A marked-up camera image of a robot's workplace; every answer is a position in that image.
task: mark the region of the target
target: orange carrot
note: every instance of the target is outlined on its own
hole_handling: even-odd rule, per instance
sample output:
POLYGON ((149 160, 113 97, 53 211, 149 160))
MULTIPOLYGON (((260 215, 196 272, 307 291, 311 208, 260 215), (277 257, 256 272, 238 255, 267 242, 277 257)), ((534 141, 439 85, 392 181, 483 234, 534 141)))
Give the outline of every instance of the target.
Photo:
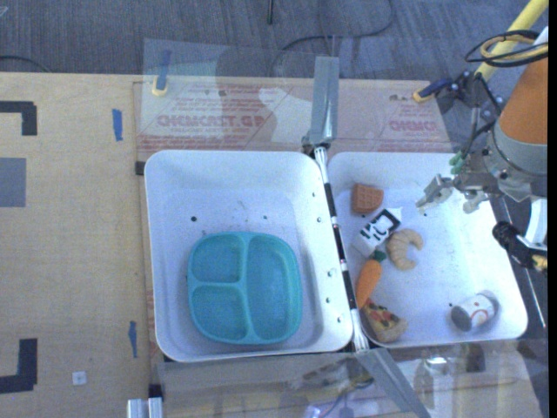
POLYGON ((377 260, 368 260, 359 271, 358 283, 356 284, 356 303, 362 308, 373 290, 377 286, 383 268, 377 260))

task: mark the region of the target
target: brown sponge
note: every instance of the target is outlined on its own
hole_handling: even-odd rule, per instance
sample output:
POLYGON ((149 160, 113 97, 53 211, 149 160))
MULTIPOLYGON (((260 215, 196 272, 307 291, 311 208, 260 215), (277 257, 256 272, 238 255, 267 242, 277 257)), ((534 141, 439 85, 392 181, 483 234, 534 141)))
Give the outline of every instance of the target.
POLYGON ((370 213, 383 203, 383 191, 369 185, 356 183, 352 188, 352 210, 357 213, 370 213))

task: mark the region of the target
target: black corner marking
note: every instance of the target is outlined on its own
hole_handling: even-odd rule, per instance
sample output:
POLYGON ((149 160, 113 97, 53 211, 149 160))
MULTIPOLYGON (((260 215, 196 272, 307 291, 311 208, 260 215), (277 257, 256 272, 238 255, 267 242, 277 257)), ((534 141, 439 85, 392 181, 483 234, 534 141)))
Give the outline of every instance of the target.
POLYGON ((21 339, 17 374, 0 376, 0 394, 29 392, 37 384, 37 339, 21 339))
POLYGON ((22 136, 37 135, 37 106, 31 101, 0 101, 0 113, 21 113, 22 136))
POLYGON ((145 162, 144 161, 136 161, 136 175, 138 175, 138 176, 145 175, 145 162))

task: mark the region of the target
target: gray floor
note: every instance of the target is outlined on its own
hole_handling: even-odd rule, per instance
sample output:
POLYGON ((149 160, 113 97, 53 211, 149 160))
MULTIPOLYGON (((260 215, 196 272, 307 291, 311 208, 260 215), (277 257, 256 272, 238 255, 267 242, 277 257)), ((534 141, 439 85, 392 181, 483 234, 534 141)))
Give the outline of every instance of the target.
MULTIPOLYGON (((322 6, 321 0, 274 0, 272 24, 266 20, 268 0, 0 0, 0 7, 7 7, 0 16, 0 56, 26 57, 54 72, 136 74, 145 67, 146 39, 280 50, 302 37, 326 33, 337 36, 335 54, 344 78, 435 81, 473 70, 465 54, 507 30, 528 1, 392 0, 389 27, 361 37, 388 20, 386 0, 323 0, 322 6)), ((533 30, 547 23, 546 13, 533 30)), ((290 50, 327 53, 322 39, 296 43, 290 50)), ((40 68, 4 59, 0 71, 40 68)), ((507 98, 520 73, 498 71, 490 80, 492 90, 507 98)), ((468 112, 455 104, 444 114, 462 138, 468 112)), ((514 206, 513 212, 527 210, 514 206)), ((518 278, 527 288, 525 275, 518 278)), ((547 319, 547 282, 535 279, 533 284, 547 319)), ((533 307, 529 314, 527 337, 547 336, 533 307)), ((547 342, 534 353, 547 361, 547 342)), ((547 385, 540 384, 547 394, 547 385)))

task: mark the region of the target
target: gray square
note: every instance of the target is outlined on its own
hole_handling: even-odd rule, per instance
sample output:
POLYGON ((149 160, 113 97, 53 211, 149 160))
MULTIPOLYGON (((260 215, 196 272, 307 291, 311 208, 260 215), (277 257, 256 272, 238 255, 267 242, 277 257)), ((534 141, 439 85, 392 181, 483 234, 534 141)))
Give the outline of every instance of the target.
POLYGON ((25 207, 25 158, 0 158, 0 207, 25 207))

